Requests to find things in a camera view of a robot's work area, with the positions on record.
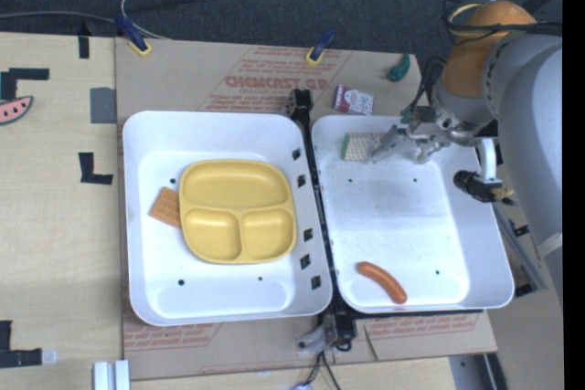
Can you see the red and white carton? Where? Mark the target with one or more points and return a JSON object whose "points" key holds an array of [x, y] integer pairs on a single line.
{"points": [[353, 99]]}

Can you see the white plastic tray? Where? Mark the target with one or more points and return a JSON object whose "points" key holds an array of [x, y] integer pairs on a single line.
{"points": [[411, 224], [219, 292]]}

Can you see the pink watermelon slice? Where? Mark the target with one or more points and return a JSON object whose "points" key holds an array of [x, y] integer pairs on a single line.
{"points": [[13, 108]]}

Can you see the beige and green packet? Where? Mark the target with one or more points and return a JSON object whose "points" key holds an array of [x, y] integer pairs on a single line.
{"points": [[358, 147]]}

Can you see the orange waffle biscuit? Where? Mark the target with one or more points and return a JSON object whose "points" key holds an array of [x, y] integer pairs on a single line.
{"points": [[164, 206]]}

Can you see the yellow divided plate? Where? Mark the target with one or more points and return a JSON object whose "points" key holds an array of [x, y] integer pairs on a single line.
{"points": [[235, 210]]}

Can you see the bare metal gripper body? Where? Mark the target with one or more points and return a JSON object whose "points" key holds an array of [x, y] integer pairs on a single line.
{"points": [[434, 133]]}

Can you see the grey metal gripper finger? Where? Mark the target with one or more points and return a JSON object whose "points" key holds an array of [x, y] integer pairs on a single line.
{"points": [[385, 144], [425, 154]]}

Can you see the brown cardboard board red print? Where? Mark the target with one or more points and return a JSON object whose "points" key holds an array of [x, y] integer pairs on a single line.
{"points": [[228, 73]]}

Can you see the thin black rod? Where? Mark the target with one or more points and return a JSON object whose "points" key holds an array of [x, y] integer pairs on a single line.
{"points": [[320, 196]]}

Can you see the orange sausage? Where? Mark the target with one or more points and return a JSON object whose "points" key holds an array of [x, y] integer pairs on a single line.
{"points": [[384, 281]]}

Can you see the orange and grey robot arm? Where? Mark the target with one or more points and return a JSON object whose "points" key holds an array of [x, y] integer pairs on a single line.
{"points": [[525, 105]]}

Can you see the black cylinder on white bracket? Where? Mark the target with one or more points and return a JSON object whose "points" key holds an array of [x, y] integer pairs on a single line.
{"points": [[473, 186]]}

